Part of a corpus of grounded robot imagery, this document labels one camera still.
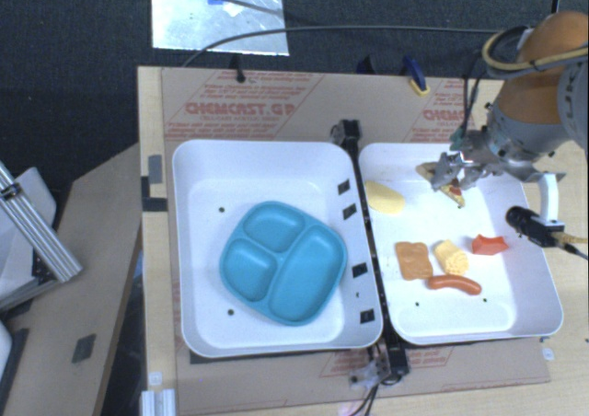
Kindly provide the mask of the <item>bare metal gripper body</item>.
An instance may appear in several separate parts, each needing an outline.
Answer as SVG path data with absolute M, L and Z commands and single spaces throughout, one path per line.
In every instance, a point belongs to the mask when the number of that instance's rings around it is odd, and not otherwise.
M 538 155 L 526 151 L 502 132 L 468 131 L 460 147 L 462 168 L 482 166 L 483 178 L 508 174 L 519 181 L 536 181 Z

